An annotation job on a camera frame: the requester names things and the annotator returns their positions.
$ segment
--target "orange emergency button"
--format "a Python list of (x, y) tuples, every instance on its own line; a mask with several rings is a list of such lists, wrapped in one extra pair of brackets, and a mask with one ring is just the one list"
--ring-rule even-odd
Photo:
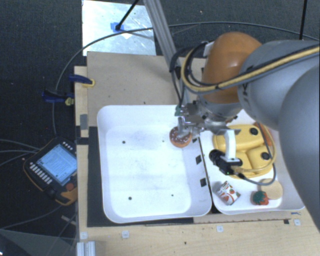
[(68, 191), (72, 191), (75, 188), (75, 185), (73, 185), (73, 183), (68, 183), (67, 185), (65, 185), (65, 188)]

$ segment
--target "white tray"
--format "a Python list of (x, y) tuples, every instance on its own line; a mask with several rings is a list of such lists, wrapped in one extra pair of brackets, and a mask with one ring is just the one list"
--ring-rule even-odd
[(196, 162), (199, 140), (184, 149), (171, 144), (174, 113), (174, 105), (111, 105), (98, 112), (103, 209), (112, 222), (197, 217), (210, 211), (204, 162)]
[[(255, 121), (251, 119), (244, 110), (242, 110), (238, 114), (238, 118), (229, 123), (229, 125), (253, 124), (254, 122)], [(269, 200), (268, 205), (253, 205), (251, 203), (250, 198), (252, 192), (258, 191), (257, 185), (249, 183), (245, 180), (235, 179), (230, 176), (224, 175), (221, 171), (219, 171), (218, 167), (213, 165), (212, 161), (209, 159), (209, 153), (213, 149), (213, 134), (209, 131), (205, 131), (201, 134), (201, 145), (210, 180), (210, 185), (212, 188), (213, 203), (215, 207), (223, 214), (234, 215), (269, 211), (300, 210), (304, 207), (304, 204), (292, 183), (292, 180), (284, 163), (280, 148), (279, 134), (274, 130), (270, 130), (270, 132), (276, 145), (276, 180), (279, 181), (282, 185), (283, 196), (277, 200)], [(262, 179), (272, 177), (273, 171), (271, 170), (269, 173), (260, 177), (255, 177), (252, 180), (259, 182)], [(232, 205), (225, 204), (225, 202), (223, 202), (216, 194), (216, 190), (218, 189), (218, 187), (225, 181), (228, 181), (234, 187), (234, 190), (241, 194), (241, 196)]]

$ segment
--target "blue screen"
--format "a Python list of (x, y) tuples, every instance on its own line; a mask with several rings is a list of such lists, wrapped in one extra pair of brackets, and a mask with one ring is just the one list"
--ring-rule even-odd
[(62, 145), (58, 144), (37, 162), (60, 185), (64, 185), (77, 170), (77, 159)]

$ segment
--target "wooden disc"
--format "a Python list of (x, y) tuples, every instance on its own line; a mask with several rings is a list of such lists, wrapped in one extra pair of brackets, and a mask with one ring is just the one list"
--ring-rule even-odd
[[(262, 183), (268, 183), (272, 180), (272, 178), (263, 179)], [(260, 190), (266, 192), (269, 199), (279, 199), (282, 197), (284, 190), (279, 181), (274, 181), (271, 185), (268, 186), (260, 186)]]
[(191, 133), (187, 134), (182, 138), (178, 138), (177, 136), (178, 136), (178, 127), (176, 126), (170, 131), (169, 137), (170, 137), (171, 143), (177, 148), (184, 148), (190, 143), (192, 138)]

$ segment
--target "black floor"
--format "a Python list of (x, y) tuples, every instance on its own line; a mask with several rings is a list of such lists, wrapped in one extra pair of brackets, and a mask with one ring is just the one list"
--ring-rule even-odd
[[(114, 1), (132, 3), (131, 0)], [(162, 0), (168, 24), (224, 21), (262, 24), (300, 32), (304, 0)], [(1, 0), (0, 1), (0, 139), (14, 140), (43, 147), (54, 138), (52, 105), (42, 100), (44, 88), (53, 90), (59, 74), (70, 57), (82, 47), (81, 0)], [(262, 43), (272, 40), (298, 39), (298, 34), (248, 24), (205, 24), (172, 28), (177, 48), (214, 40), (229, 31), (241, 31)], [(320, 2), (307, 3), (304, 33), (319, 38)], [(78, 56), (69, 66), (85, 65)], [(60, 90), (70, 92), (72, 85), (63, 76)], [(75, 139), (74, 110), (56, 104), (57, 133)], [(26, 150), (0, 142), (0, 151)], [(1, 152), (0, 165), (18, 156), (18, 152)], [(24, 159), (0, 166), (0, 228), (32, 219), (59, 205), (41, 193), (23, 173)], [(73, 204), (61, 207), (42, 219), (17, 225), (10, 230), (58, 236), (66, 222), (62, 215), (75, 213)], [(76, 229), (69, 225), (61, 234), (72, 238)]]

